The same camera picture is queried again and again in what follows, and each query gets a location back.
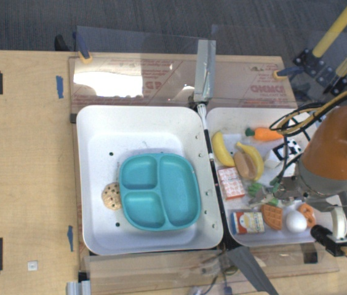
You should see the brown waffle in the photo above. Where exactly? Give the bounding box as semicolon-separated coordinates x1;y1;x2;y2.
260;203;284;231

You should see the orange pretzel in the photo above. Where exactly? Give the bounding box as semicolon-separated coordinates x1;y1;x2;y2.
297;202;317;229

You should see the blue divided plate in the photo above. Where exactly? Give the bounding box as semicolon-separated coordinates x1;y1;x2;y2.
118;152;202;232

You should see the beige chocolate chip biscuit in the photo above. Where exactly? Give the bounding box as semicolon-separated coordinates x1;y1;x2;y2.
101;181;123;211

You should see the yellow banana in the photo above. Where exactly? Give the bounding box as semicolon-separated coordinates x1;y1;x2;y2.
235;141;265;182
211;130;236;168

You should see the orange carrot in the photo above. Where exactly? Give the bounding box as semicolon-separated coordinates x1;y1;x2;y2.
244;127;285;143

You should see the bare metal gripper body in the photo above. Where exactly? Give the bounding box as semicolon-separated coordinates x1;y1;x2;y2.
273;175;315;203

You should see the black cylinder on white bracket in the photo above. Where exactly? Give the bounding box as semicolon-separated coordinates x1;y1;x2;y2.
310;194;347;258

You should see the brown sausage in bun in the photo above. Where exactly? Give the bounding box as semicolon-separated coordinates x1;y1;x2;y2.
233;151;258;181

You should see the black and white spotted carton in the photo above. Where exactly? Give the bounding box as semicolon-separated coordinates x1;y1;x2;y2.
264;138;304;170

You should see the green broccoli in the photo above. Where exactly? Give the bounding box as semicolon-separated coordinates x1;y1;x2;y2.
247;181;265;198

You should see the white plastic tray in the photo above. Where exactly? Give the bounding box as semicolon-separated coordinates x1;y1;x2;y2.
205;106;344;248
75;104;225;256

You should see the brown cardboard board red print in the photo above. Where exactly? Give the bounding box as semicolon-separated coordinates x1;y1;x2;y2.
68;52;341;277

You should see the white egg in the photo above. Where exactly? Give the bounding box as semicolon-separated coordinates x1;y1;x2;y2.
285;210;308;234

